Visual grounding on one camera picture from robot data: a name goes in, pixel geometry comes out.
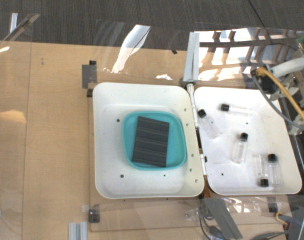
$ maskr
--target white tray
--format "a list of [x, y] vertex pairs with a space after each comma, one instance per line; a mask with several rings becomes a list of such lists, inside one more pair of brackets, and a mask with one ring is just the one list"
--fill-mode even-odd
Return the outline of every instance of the white tray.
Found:
[[[191, 103], [184, 89], [104, 82], [95, 87], [93, 104], [95, 184], [102, 196], [109, 199], [193, 197], [203, 191], [204, 178]], [[122, 120], [134, 111], [163, 111], [178, 117], [187, 148], [183, 166], [151, 171], [128, 164], [122, 143]]]
[[[200, 87], [195, 91], [199, 109], [212, 116], [223, 134], [215, 139], [200, 130], [206, 172], [210, 187], [218, 194], [271, 195], [295, 194], [302, 187], [301, 177], [284, 120], [265, 101], [258, 90]], [[221, 104], [235, 105], [254, 110], [252, 116], [221, 111]], [[230, 152], [240, 133], [249, 134], [245, 164], [230, 160]], [[277, 188], [257, 184], [254, 156], [274, 153], [278, 157], [283, 185]]]

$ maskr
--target wooden surface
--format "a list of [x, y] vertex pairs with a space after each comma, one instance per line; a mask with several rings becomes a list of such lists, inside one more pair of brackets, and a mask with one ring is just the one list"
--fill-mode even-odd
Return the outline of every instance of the wooden surface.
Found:
[[[11, 186], [8, 185], [8, 181], [12, 179], [19, 181], [16, 184], [19, 189], [16, 191], [17, 195], [7, 198], [7, 200], [20, 201], [12, 209], [18, 212], [9, 214], [8, 218], [16, 218], [21, 223], [15, 225], [18, 229], [22, 226], [24, 240], [65, 240], [68, 239], [69, 222], [79, 223], [87, 220], [88, 214], [82, 212], [82, 206], [89, 205], [91, 199], [96, 198], [97, 193], [90, 188], [89, 110], [87, 90], [81, 88], [81, 65], [88, 64], [89, 60], [97, 60], [100, 70], [104, 64], [112, 65], [109, 60], [115, 59], [117, 50], [118, 48], [33, 43], [30, 77], [24, 75], [23, 70], [27, 70], [28, 65], [18, 63], [19, 52], [4, 60], [7, 67], [12, 63], [24, 76], [22, 84], [19, 84], [20, 78], [17, 76], [14, 79], [6, 75], [2, 76], [9, 79], [6, 86], [12, 88], [12, 91], [8, 93], [8, 102], [3, 103], [4, 107], [0, 110], [0, 113], [6, 112], [1, 115], [5, 120], [4, 123], [0, 119], [0, 147], [3, 147], [3, 155], [8, 156], [8, 159], [0, 159], [0, 188], [6, 184]], [[111, 57], [105, 62], [99, 62], [99, 59], [106, 58], [102, 56], [106, 53], [111, 54]], [[131, 58], [129, 63], [133, 65], [132, 67], [137, 65], [156, 70], [160, 67], [157, 59], [166, 56], [165, 61], [171, 65], [173, 78], [175, 81], [178, 80], [174, 75], [183, 69], [184, 52], [164, 55], [160, 50], [145, 50], [143, 53], [146, 55]], [[108, 74], [100, 75], [101, 81], [111, 80]], [[138, 80], [142, 78], [127, 77], [126, 81]], [[8, 112], [19, 106], [22, 107], [17, 111], [23, 114], [12, 115]], [[11, 125], [8, 125], [10, 121], [8, 118], [13, 121]], [[13, 151], [17, 151], [19, 159], [13, 155]], [[136, 210], [137, 219], [141, 221], [142, 227], [150, 223], [146, 219], [151, 211], [153, 211], [152, 206], [145, 207], [143, 215], [142, 208]], [[123, 217], [121, 211], [117, 210], [114, 214], [118, 225], [123, 225], [123, 221], [120, 220], [126, 219], [126, 223], [131, 224], [128, 218]], [[266, 217], [261, 216], [260, 213], [257, 216], [260, 224], [255, 224], [254, 221], [240, 225], [244, 239], [250, 239], [259, 233], [282, 231], [282, 226], [278, 222], [265, 224]], [[183, 220], [182, 217], [171, 219]], [[89, 231], [89, 239], [204, 239], [197, 222], [188, 222], [189, 227], [181, 228], [174, 222], [172, 224], [176, 228]], [[20, 238], [21, 235], [14, 235], [4, 223], [0, 222], [0, 239]]]

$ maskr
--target yellow tube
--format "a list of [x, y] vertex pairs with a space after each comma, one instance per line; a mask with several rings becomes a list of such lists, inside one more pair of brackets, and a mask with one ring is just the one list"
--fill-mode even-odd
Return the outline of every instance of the yellow tube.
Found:
[[258, 77], [264, 77], [264, 76], [269, 77], [280, 88], [280, 90], [285, 94], [285, 96], [291, 102], [291, 104], [294, 107], [294, 109], [296, 110], [296, 112], [300, 115], [300, 117], [304, 121], [304, 113], [303, 113], [303, 111], [301, 110], [301, 108], [299, 107], [299, 105], [295, 102], [295, 100], [293, 99], [293, 97], [291, 96], [291, 94], [288, 93], [288, 91], [285, 89], [285, 87], [282, 85], [282, 83], [275, 76], [273, 76], [269, 71], [267, 71], [263, 67], [259, 67], [256, 70], [255, 73], [256, 73], [256, 75]]

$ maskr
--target clear vial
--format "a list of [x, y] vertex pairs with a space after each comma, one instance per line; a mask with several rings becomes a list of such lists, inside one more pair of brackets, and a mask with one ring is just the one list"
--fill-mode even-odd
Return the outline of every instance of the clear vial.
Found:
[[214, 139], [221, 134], [220, 130], [215, 125], [213, 118], [208, 115], [205, 110], [201, 109], [197, 112], [197, 114], [199, 125], [202, 127], [202, 129], [204, 129], [211, 139]]
[[279, 167], [278, 159], [275, 154], [269, 154], [267, 156], [268, 161], [268, 173], [271, 185], [273, 187], [280, 186], [282, 183], [281, 170]]
[[228, 104], [222, 104], [221, 110], [225, 111], [225, 112], [230, 112], [230, 113], [240, 113], [240, 114], [246, 114], [246, 115], [253, 114], [253, 110], [251, 110], [251, 109], [237, 107], [237, 106], [230, 106]]
[[231, 159], [233, 162], [237, 164], [241, 164], [245, 162], [247, 146], [248, 146], [248, 134], [243, 132], [240, 135], [238, 142], [235, 144], [233, 149], [233, 153], [231, 155]]
[[267, 168], [267, 157], [266, 155], [259, 155], [257, 157], [257, 175], [258, 184], [260, 187], [268, 187], [268, 168]]

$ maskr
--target gray cable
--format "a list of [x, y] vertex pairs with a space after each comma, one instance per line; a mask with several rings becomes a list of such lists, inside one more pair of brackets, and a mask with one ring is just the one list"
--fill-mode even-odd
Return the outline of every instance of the gray cable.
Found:
[[270, 104], [270, 106], [275, 110], [275, 112], [277, 112], [285, 121], [287, 121], [289, 124], [301, 129], [302, 131], [304, 131], [304, 127], [298, 125], [297, 123], [291, 121], [289, 118], [287, 118], [285, 115], [283, 115], [283, 113], [273, 104], [273, 102], [268, 98], [268, 96], [264, 93], [262, 87], [260, 86], [260, 84], [258, 83], [256, 76], [254, 75], [252, 77], [253, 82], [255, 84], [255, 86], [260, 90], [260, 92], [262, 93], [263, 97], [266, 99], [266, 101]]

